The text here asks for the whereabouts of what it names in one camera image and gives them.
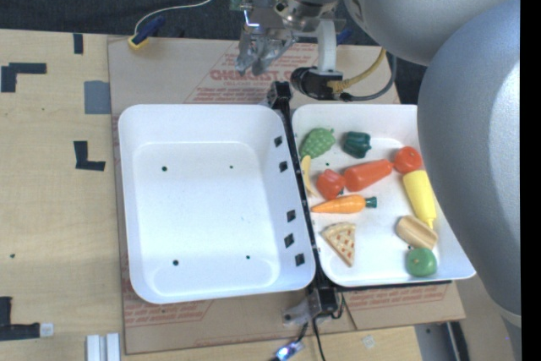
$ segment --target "pizza slice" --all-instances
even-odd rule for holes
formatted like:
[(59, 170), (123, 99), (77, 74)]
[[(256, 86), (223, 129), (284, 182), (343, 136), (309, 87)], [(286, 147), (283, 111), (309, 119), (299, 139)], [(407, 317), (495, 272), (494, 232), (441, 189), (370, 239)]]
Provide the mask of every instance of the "pizza slice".
[(339, 222), (328, 226), (321, 235), (348, 266), (355, 260), (355, 225)]

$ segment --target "cardboard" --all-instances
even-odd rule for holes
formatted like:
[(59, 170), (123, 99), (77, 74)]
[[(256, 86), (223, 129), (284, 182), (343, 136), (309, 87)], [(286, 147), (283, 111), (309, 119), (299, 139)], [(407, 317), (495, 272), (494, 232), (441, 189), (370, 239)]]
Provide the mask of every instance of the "cardboard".
[[(298, 325), (283, 325), (281, 312), (299, 304), (305, 296), (304, 291), (154, 305), (139, 298), (129, 282), (117, 136), (117, 121), (122, 111), (142, 103), (258, 104), (265, 100), (272, 81), (288, 80), (295, 68), (317, 63), (316, 45), (297, 44), (271, 65), (267, 73), (254, 77), (248, 72), (240, 77), (234, 69), (237, 46), (236, 41), (152, 38), (145, 48), (136, 52), (128, 47), (127, 38), (109, 38), (113, 153), (127, 354), (294, 339), (300, 331)], [(339, 46), (336, 68), (344, 73), (345, 78), (352, 77), (368, 68), (379, 51), (376, 46)], [(353, 95), (372, 94), (386, 84), (390, 74), (389, 65), (382, 63), (373, 74), (348, 91)], [(370, 102), (399, 103), (399, 99), (393, 87)], [(293, 93), (292, 109), (307, 103), (314, 103), (314, 100)], [(344, 297), (347, 310), (339, 320), (321, 323), (322, 334), (464, 317), (455, 283), (374, 288), (345, 293)]]

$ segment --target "black hole in tray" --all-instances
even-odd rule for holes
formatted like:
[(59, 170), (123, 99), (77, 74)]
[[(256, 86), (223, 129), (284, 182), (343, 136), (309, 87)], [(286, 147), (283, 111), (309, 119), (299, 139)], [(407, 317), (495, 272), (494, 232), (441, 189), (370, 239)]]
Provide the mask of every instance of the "black hole in tray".
[(300, 266), (300, 265), (302, 265), (303, 263), (304, 263), (304, 254), (302, 254), (302, 253), (301, 253), (301, 254), (297, 254), (297, 255), (295, 256), (295, 264), (296, 264), (297, 266)]
[(286, 248), (289, 247), (292, 243), (295, 242), (295, 238), (293, 237), (293, 234), (292, 233), (289, 233), (285, 238), (284, 238), (284, 244), (286, 245)]

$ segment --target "wooden surface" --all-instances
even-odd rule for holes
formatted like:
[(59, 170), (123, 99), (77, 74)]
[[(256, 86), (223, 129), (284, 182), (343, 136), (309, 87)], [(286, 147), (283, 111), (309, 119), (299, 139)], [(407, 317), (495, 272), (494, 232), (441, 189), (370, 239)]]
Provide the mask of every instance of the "wooden surface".
[[(108, 81), (107, 37), (0, 30), (0, 65), (46, 63), (0, 93), (0, 296), (14, 324), (50, 322), (50, 338), (0, 342), (0, 359), (83, 360), (85, 337), (123, 332), (110, 115), (87, 115), (84, 82)], [(75, 169), (74, 141), (104, 172)], [(375, 345), (363, 344), (371, 336)], [(284, 342), (123, 356), (139, 360), (269, 359)], [(313, 337), (295, 359), (320, 359)], [(412, 327), (323, 336), (327, 359), (420, 361)]]

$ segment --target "empty white tray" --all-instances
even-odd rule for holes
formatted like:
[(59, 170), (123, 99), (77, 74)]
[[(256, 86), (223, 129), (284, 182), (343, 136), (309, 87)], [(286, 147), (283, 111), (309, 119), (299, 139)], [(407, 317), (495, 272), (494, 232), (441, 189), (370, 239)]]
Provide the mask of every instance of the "empty white tray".
[(306, 287), (315, 264), (281, 118), (138, 105), (118, 124), (135, 292), (154, 304)]
[[(315, 128), (334, 129), (336, 143), (323, 156), (312, 160), (310, 178), (315, 186), (317, 177), (326, 168), (335, 172), (362, 162), (386, 158), (409, 145), (419, 150), (417, 106), (379, 104), (313, 104), (302, 106), (292, 116), (298, 147)], [(342, 150), (342, 139), (349, 131), (370, 134), (372, 149), (362, 159)], [(367, 287), (413, 282), (437, 282), (469, 278), (475, 274), (472, 264), (456, 240), (439, 204), (434, 229), (439, 241), (434, 247), (438, 270), (428, 277), (410, 276), (406, 271), (407, 244), (395, 233), (401, 216), (413, 215), (413, 209), (402, 186), (402, 175), (393, 170), (382, 179), (358, 192), (363, 197), (375, 196), (377, 208), (365, 208), (349, 215), (312, 213), (321, 267), (336, 284), (344, 287)], [(324, 201), (309, 195), (309, 205)], [(353, 222), (356, 230), (355, 264), (348, 267), (321, 237), (321, 231), (336, 222)]]

